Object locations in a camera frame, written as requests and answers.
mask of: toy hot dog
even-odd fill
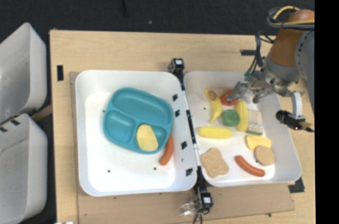
[[[173,151],[174,151],[174,140],[172,135],[170,135],[165,145],[165,152],[159,161],[159,163],[162,166],[165,166],[168,163],[173,154]]]
[[[241,155],[237,155],[235,161],[244,171],[258,177],[265,176],[265,171],[263,169],[251,166]]]

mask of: teal plate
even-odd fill
[[[137,142],[140,125],[151,126],[158,148],[141,150]],[[154,154],[166,144],[173,125],[172,107],[163,99],[131,87],[117,90],[105,110],[103,130],[113,143],[142,154]]]

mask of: toy food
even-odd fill
[[[248,110],[248,128],[246,133],[261,136],[264,133],[263,117],[260,111]]]
[[[215,93],[214,91],[206,89],[204,92],[212,105],[212,116],[211,119],[209,120],[209,123],[213,124],[215,120],[219,118],[222,114],[221,100],[218,97],[217,93]]]
[[[206,153],[200,156],[200,159],[208,176],[211,178],[227,174],[229,171],[229,167],[223,160],[218,148],[209,149]]]
[[[227,100],[227,95],[229,95],[229,94],[231,94],[231,93],[232,93],[232,89],[228,89],[228,90],[226,91],[226,93],[224,93],[222,96],[220,96],[220,100],[221,100],[221,103],[222,103],[223,105],[232,106],[232,105],[238,103],[238,99],[233,100],[233,101],[231,101],[231,102],[228,102],[228,100]]]
[[[230,138],[233,135],[231,129],[219,126],[201,126],[198,129],[198,133],[202,137],[217,139]]]
[[[237,111],[240,121],[237,125],[237,130],[240,132],[245,132],[248,128],[248,109],[247,104],[244,100],[238,101],[235,106],[235,111]]]
[[[263,166],[274,164],[274,153],[269,147],[257,146],[254,150],[254,156]]]
[[[237,126],[240,122],[240,117],[237,111],[228,109],[222,113],[222,123],[225,126]]]
[[[137,130],[137,142],[141,150],[154,151],[159,147],[157,137],[151,126],[141,124]]]
[[[241,155],[237,155],[235,161],[244,171],[258,177],[265,176],[265,171],[263,169],[250,165]]]
[[[173,151],[174,151],[174,140],[173,140],[173,136],[170,135],[168,137],[167,143],[165,145],[165,152],[163,154],[163,156],[161,157],[159,163],[162,166],[167,165],[168,161],[170,160],[171,156],[173,155]]]
[[[251,151],[254,151],[257,146],[271,147],[271,140],[264,136],[246,135],[245,139]]]

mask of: red toy food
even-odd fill
[[[174,140],[172,135],[170,135],[165,145],[165,152],[159,161],[159,163],[162,166],[165,166],[168,163],[173,154],[173,151],[174,151]]]
[[[258,177],[265,176],[265,171],[263,169],[251,166],[241,155],[237,155],[235,161],[244,171]]]
[[[236,104],[238,102],[238,100],[233,100],[231,102],[227,101],[227,95],[229,95],[231,93],[232,93],[232,89],[228,89],[226,91],[226,93],[224,93],[222,96],[220,96],[220,100],[221,100],[221,103],[223,105],[232,106],[232,105],[234,105],[234,104]]]

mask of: cable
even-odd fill
[[[195,222],[197,221],[198,216],[200,216],[200,224],[202,224],[202,213],[200,212],[196,213],[195,218],[193,220],[193,224],[195,224]]]
[[[268,43],[273,43],[273,42],[274,42],[274,40],[271,39],[268,35],[265,34],[264,37],[267,38],[267,39],[263,39],[263,38],[261,38],[260,36],[259,36],[258,38],[259,38],[260,40],[265,41],[265,42],[268,42]]]
[[[294,6],[274,7],[270,9],[267,14],[267,23],[269,24],[269,26],[274,28],[313,31],[315,26],[314,20],[293,21],[293,22],[282,22],[277,20],[278,16],[283,12],[295,12],[298,10],[300,9]]]
[[[245,73],[245,80],[249,80],[250,79],[250,76],[254,74],[257,65],[259,65],[260,67],[263,66],[262,65],[263,64],[263,60],[262,60],[262,57],[261,57],[261,54],[260,54],[261,40],[269,42],[269,43],[273,43],[273,40],[271,38],[269,38],[267,35],[265,35],[265,37],[268,40],[262,39],[260,37],[261,34],[262,34],[262,31],[258,31],[255,34],[255,42],[256,42],[255,55],[254,55],[254,58],[253,58],[251,66],[249,67],[249,69]]]

